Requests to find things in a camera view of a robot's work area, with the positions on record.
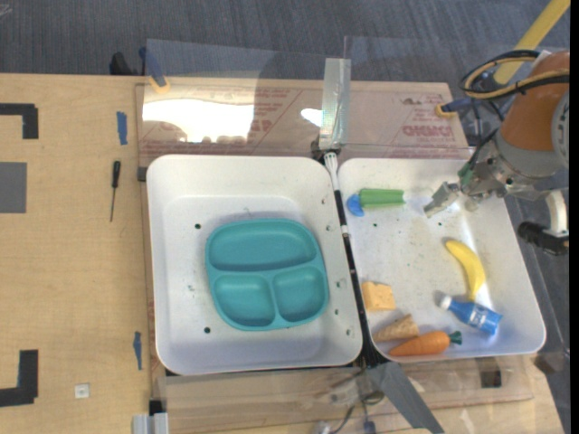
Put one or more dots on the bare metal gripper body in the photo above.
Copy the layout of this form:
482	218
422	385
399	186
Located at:
490	179

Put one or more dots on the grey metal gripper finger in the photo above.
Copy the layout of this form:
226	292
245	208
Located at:
441	199
472	203

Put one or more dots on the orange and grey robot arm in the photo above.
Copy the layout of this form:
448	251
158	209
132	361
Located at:
529	116

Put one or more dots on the green tube with blue cap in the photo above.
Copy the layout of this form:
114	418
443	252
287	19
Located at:
382	197

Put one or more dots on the yellow banana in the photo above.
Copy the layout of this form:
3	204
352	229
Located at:
470	265

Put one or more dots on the white plastic tray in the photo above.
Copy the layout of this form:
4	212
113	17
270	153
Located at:
181	265
407	251

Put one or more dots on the blue bottle with white cap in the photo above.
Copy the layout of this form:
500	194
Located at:
475	315

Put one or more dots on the yellow cheese wedge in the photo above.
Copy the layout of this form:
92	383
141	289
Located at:
377	297

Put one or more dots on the tan ice cream cone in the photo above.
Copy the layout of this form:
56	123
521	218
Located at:
400	329

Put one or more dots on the orange carrot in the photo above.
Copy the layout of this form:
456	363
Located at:
423	344

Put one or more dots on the brown cardboard board, red print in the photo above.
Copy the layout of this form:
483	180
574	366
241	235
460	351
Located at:
289	111

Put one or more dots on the teal divided plate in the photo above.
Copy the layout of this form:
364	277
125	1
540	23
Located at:
264	274

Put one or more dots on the black screwdriver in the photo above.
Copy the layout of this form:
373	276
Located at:
115	179

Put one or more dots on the small white square piece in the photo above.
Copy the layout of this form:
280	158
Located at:
82	390

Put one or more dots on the black cylinder on white bracket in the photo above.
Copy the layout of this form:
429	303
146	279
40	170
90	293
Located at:
543	235

